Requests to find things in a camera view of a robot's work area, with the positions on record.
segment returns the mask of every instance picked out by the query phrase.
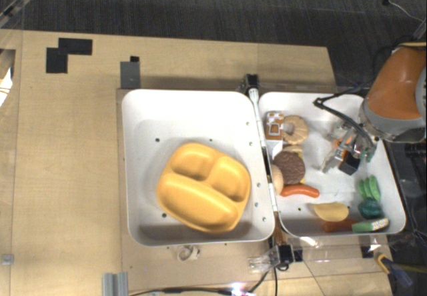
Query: brown toy sausage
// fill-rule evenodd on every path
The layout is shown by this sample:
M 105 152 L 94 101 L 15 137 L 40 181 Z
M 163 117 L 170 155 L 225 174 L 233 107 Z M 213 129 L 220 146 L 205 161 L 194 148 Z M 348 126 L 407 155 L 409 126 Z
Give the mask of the brown toy sausage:
M 345 219 L 343 221 L 327 221 L 322 225 L 326 233 L 351 231 L 352 225 L 358 223 L 354 219 Z
M 280 195 L 282 197 L 289 197 L 290 195 L 294 194 L 302 194 L 307 195 L 308 197 L 318 197 L 320 195 L 319 191 L 316 188 L 302 185 L 300 183 L 296 185 L 286 185 L 283 187 L 282 192 L 280 192 Z

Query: toy hamburger patty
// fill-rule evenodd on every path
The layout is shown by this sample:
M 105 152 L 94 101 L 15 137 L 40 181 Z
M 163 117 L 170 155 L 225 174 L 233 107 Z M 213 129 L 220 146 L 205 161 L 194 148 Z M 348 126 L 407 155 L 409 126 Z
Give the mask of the toy hamburger patty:
M 306 174 L 306 166 L 298 154 L 282 151 L 273 160 L 282 172 L 285 185 L 299 183 Z

